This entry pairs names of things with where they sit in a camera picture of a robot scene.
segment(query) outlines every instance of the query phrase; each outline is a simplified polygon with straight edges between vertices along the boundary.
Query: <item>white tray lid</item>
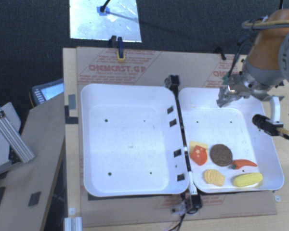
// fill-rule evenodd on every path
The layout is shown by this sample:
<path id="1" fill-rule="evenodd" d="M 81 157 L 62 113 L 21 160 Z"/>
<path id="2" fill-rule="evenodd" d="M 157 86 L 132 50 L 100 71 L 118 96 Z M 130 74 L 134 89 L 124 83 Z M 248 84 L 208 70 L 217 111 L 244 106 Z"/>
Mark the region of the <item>white tray lid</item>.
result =
<path id="1" fill-rule="evenodd" d="M 81 92 L 84 185 L 99 197 L 178 194 L 188 175 L 173 93 L 90 84 Z"/>

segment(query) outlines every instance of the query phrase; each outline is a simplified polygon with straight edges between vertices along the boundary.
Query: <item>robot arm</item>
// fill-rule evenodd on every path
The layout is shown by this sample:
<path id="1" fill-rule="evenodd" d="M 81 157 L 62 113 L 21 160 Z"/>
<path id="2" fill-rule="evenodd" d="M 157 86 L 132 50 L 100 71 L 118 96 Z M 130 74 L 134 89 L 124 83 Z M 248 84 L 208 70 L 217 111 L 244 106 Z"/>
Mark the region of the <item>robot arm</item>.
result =
<path id="1" fill-rule="evenodd" d="M 229 76 L 220 88 L 219 107 L 250 95 L 269 101 L 267 92 L 272 87 L 284 79 L 289 82 L 289 9 L 275 11 L 265 23 L 251 25 L 252 29 L 265 30 L 257 35 L 240 74 Z"/>

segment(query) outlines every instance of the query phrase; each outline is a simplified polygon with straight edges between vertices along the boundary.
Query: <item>white plastic tray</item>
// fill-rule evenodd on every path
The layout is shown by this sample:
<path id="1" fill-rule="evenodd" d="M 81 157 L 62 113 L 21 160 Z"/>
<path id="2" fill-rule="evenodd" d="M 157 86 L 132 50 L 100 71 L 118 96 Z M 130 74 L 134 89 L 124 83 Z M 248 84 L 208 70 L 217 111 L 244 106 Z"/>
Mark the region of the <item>white plastic tray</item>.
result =
<path id="1" fill-rule="evenodd" d="M 206 193 L 223 193 L 239 191 L 277 190 L 284 183 L 284 176 L 276 154 L 272 137 L 259 131 L 252 123 L 255 114 L 264 115 L 259 100 L 250 97 L 232 102 L 229 106 L 219 108 L 216 104 L 218 89 L 185 88 L 179 93 L 182 117 L 187 144 L 189 141 L 202 142 L 210 148 L 215 144 L 228 146 L 233 159 L 248 159 L 257 167 L 242 167 L 233 170 L 220 167 L 211 161 L 198 166 L 193 160 L 191 168 L 195 185 Z M 207 169 L 216 169 L 225 176 L 222 187 L 207 184 L 203 173 Z M 232 184 L 235 176 L 260 172 L 263 174 L 261 184 L 237 188 Z"/>
<path id="2" fill-rule="evenodd" d="M 90 84 L 81 92 L 81 109 L 84 185 L 90 194 L 177 194 L 186 190 L 183 142 L 170 90 Z M 174 156 L 178 150 L 181 155 Z"/>

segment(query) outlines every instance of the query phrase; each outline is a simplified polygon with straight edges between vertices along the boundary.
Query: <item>wooden table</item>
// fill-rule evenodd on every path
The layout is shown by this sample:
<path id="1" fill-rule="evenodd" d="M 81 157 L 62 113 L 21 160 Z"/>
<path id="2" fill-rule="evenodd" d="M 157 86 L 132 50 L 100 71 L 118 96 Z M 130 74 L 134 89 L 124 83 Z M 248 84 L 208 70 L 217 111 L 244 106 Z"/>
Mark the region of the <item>wooden table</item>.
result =
<path id="1" fill-rule="evenodd" d="M 0 179 L 0 231 L 43 231 L 64 154 L 63 94 L 30 110 L 22 138 L 35 154 Z M 31 195 L 39 196 L 29 205 Z"/>
<path id="2" fill-rule="evenodd" d="M 188 61 L 188 53 L 176 53 L 181 59 Z M 210 65 L 210 56 L 207 60 L 203 61 L 202 68 Z M 75 86 L 77 85 L 77 51 L 76 49 L 64 49 L 64 79 L 65 79 L 65 105 L 69 104 L 70 94 L 77 92 Z M 274 95 L 285 96 L 281 102 L 281 121 L 284 122 L 284 127 L 289 129 L 289 83 L 285 81 L 284 87 L 273 89 L 270 93 Z M 269 104 L 263 104 L 266 114 L 269 116 Z M 69 116 L 78 116 L 78 107 L 69 110 Z M 70 213 L 70 217 L 81 216 L 81 200 L 79 189 L 79 140 L 78 140 L 78 126 L 75 124 L 66 125 L 66 158 L 67 158 L 67 205 L 68 207 L 75 208 L 75 214 Z M 270 216 L 256 216 L 256 217 L 237 217 L 237 218 L 219 218 L 219 219 L 205 219 L 184 221 L 181 227 L 182 231 L 193 230 L 211 230 L 211 231 L 223 231 L 223 230 L 236 230 L 236 231 L 262 231 L 262 230 L 289 230 L 289 141 L 281 138 L 273 138 L 276 151 L 279 157 L 279 161 L 284 173 L 285 183 L 284 186 L 274 193 L 276 199 L 280 198 L 280 202 L 276 202 L 277 215 Z M 176 222 L 163 222 L 163 223 L 150 223 L 150 224 L 130 224 L 130 225 L 118 225 L 108 227 L 94 227 L 83 228 L 85 231 L 148 231 L 148 230 L 160 230 L 166 231 L 173 226 Z"/>

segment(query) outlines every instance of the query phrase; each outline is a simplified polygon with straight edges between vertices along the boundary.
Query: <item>black connector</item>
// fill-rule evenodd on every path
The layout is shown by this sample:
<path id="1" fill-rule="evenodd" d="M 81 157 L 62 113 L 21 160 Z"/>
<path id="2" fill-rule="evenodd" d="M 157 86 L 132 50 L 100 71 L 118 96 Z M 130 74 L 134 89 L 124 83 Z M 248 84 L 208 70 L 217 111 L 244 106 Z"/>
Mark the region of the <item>black connector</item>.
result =
<path id="1" fill-rule="evenodd" d="M 164 81 L 164 86 L 171 91 L 177 89 L 180 85 L 180 79 L 178 75 L 169 75 Z"/>
<path id="2" fill-rule="evenodd" d="M 191 195 L 192 200 L 192 210 L 199 210 L 202 208 L 202 200 L 200 194 L 198 195 Z"/>
<path id="3" fill-rule="evenodd" d="M 262 129 L 265 133 L 271 135 L 271 136 L 279 136 L 279 131 L 277 128 L 282 128 L 283 124 L 272 124 L 268 121 L 269 118 L 267 118 L 264 115 L 255 115 L 252 118 L 252 122 L 254 125 L 257 126 L 257 128 Z"/>

